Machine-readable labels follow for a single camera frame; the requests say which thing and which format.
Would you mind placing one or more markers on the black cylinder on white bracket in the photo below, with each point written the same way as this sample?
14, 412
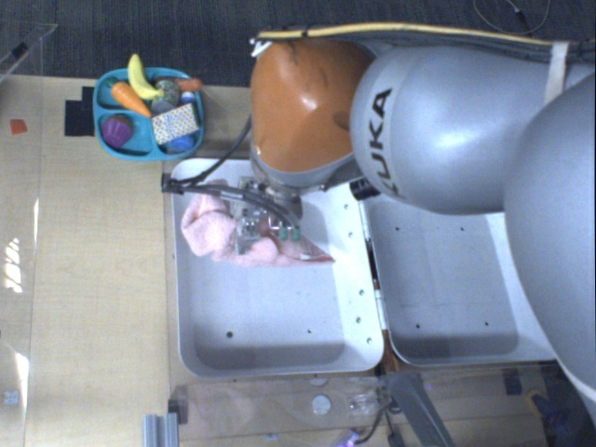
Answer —
364, 189

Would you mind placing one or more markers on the blue bottle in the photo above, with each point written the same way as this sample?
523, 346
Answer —
181, 143

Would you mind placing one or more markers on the blue divided plate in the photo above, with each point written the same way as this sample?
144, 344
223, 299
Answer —
143, 142

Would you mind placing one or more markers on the thin black and white rod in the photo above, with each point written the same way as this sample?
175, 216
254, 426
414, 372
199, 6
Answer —
375, 277

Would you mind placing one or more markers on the white plastic tray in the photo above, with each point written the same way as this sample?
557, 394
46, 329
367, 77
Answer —
447, 296
279, 305

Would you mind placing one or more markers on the orange sausage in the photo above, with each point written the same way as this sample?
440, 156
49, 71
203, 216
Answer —
190, 85

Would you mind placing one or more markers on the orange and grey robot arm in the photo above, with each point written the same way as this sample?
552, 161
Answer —
447, 128

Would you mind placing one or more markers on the small white bottle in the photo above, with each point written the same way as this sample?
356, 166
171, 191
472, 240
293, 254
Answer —
187, 97

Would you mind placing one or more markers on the orange carrot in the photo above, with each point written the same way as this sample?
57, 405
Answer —
128, 98

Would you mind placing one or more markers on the dark green can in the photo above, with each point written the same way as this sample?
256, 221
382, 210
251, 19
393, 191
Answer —
166, 96

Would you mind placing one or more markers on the pink cloth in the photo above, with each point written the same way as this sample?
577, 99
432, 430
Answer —
205, 231

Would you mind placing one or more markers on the purple grapes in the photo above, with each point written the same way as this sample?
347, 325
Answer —
116, 131

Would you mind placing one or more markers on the patterned white carton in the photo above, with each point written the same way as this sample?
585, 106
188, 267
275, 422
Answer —
176, 123

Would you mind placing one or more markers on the yellow banana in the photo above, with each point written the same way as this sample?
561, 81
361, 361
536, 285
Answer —
137, 79

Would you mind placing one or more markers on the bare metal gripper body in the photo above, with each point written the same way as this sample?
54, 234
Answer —
247, 217

